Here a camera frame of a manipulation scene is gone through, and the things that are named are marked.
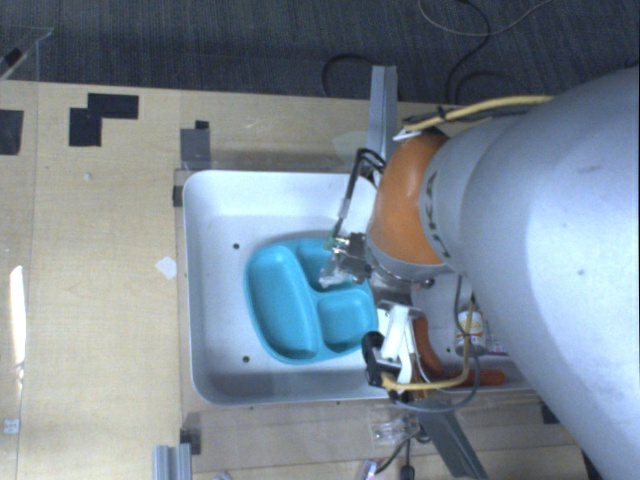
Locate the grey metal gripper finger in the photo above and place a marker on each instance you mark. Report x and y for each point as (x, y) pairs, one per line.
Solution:
(333, 274)

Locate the white and orange can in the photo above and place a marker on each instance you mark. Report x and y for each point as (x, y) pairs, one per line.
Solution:
(470, 330)

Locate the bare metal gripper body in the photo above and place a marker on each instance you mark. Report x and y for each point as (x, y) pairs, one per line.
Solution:
(356, 255)

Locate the white plastic tray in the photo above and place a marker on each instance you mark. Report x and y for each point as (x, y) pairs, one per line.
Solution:
(445, 313)
(220, 318)

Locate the black cylinder on white bracket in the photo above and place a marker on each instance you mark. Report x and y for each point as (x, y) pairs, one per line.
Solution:
(395, 335)

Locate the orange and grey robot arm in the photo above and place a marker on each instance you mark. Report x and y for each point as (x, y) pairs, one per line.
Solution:
(540, 248)

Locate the orange brown sausage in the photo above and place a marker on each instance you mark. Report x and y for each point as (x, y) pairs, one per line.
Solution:
(429, 348)
(487, 377)

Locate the blue divided plate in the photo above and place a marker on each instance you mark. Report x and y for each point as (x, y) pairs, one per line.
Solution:
(285, 303)

